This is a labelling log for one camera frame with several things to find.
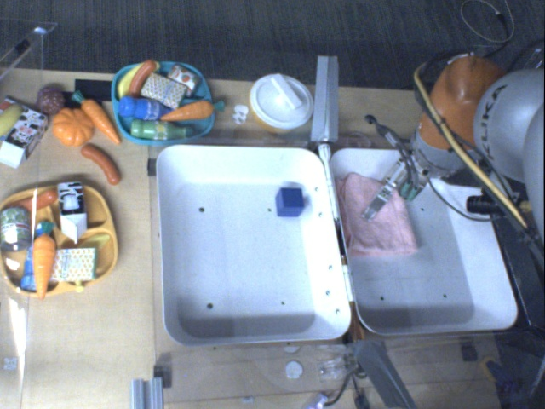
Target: wooden countertop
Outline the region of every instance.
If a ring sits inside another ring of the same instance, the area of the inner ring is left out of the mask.
[[[55,84],[70,91],[76,78],[112,80],[112,75],[17,69],[2,81],[0,96],[10,95],[30,106],[42,86]],[[213,96],[222,99],[226,109],[217,113],[215,127],[203,142],[260,141],[277,145],[305,141],[310,124],[287,136],[275,137],[252,117],[242,125],[231,120],[234,105],[248,105],[251,85],[251,82],[209,81]],[[105,107],[112,112],[110,103]],[[367,113],[376,115],[402,137],[409,137],[421,108],[409,91],[340,88],[341,138],[359,132],[369,137],[373,147],[387,147],[376,137],[374,128],[363,121]],[[46,132],[19,169],[0,164],[0,201],[14,192],[60,181],[78,180],[94,187],[110,206],[119,242],[118,265],[112,274],[81,294],[38,301],[0,285],[0,354],[4,362],[17,359],[15,369],[4,367],[0,371],[0,406],[125,408],[129,406],[131,380],[150,379],[156,360],[165,355],[157,351],[155,335],[154,322],[160,320],[161,311],[155,310],[157,266],[153,263],[157,260],[157,250],[153,239],[157,233],[152,222],[156,215],[154,189],[147,175],[147,161],[156,155],[157,149],[129,141],[115,146],[100,132],[96,132],[93,143],[115,160],[123,177],[119,185],[109,185],[95,164],[83,158],[78,149],[62,146],[51,131]],[[301,350],[302,359],[315,361],[315,349]],[[186,382],[191,386],[186,383],[186,395],[178,398],[287,395],[320,386],[316,377],[286,383],[283,368],[290,356],[278,347],[181,351],[173,362],[185,362],[186,376],[190,376]],[[214,386],[210,386],[210,380],[216,379]],[[327,386],[336,389],[336,385]]]

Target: white handle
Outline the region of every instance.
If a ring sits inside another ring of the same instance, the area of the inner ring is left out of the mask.
[[[271,81],[290,109],[297,109],[303,104],[282,74],[273,75]]]

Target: banana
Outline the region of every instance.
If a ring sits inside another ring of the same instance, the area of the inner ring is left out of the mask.
[[[118,87],[117,87],[117,92],[118,92],[118,100],[121,100],[121,97],[125,97],[128,93],[129,93],[129,86],[130,86],[130,83],[132,82],[133,80],[133,77],[135,76],[135,74],[138,72],[138,70],[140,69],[140,67],[142,66],[144,62],[142,62],[141,64],[137,65],[137,66],[134,66],[133,68],[131,68],[130,70],[128,70],[120,79],[119,79],[119,82],[118,82]],[[160,67],[160,64],[158,62],[155,63],[156,64],[156,70],[159,69]]]
[[[14,103],[0,115],[0,136],[7,134],[23,113],[21,105]]]

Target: tabletop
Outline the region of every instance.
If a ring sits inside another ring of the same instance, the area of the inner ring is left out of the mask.
[[[71,91],[76,79],[112,78],[111,74],[16,69],[0,85],[0,96],[9,95],[31,106],[44,85]],[[215,100],[223,100],[226,107],[216,113],[214,128],[197,143],[307,145],[310,123],[286,135],[267,132],[251,114],[246,123],[234,123],[233,108],[248,105],[252,82],[208,82]],[[112,116],[111,103],[105,102],[104,107]],[[421,108],[410,91],[340,87],[339,145],[388,147],[364,122],[368,113],[402,137],[410,137]],[[81,293],[39,301],[0,284],[0,354],[4,362],[0,406],[127,407],[131,380],[148,380],[154,367],[164,365],[173,368],[171,379],[179,384],[165,390],[169,407],[178,407],[174,406],[178,401],[189,405],[191,401],[252,395],[289,398],[336,389],[338,382],[321,383],[317,374],[303,375],[298,381],[285,374],[286,362],[294,357],[313,368],[320,360],[335,358],[342,350],[336,343],[186,349],[168,338],[160,312],[156,184],[148,174],[148,160],[156,158],[159,149],[130,141],[117,146],[100,132],[93,143],[108,152],[120,169],[122,180],[117,186],[108,184],[97,165],[78,149],[62,146],[50,130],[18,169],[0,164],[0,201],[21,190],[62,181],[81,181],[94,187],[112,212],[119,247],[113,272]],[[301,404],[301,398],[295,405]]]

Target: pumpkin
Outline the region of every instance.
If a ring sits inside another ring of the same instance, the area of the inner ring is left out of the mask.
[[[65,146],[80,147],[91,139],[95,125],[81,109],[63,107],[53,117],[53,135]]]

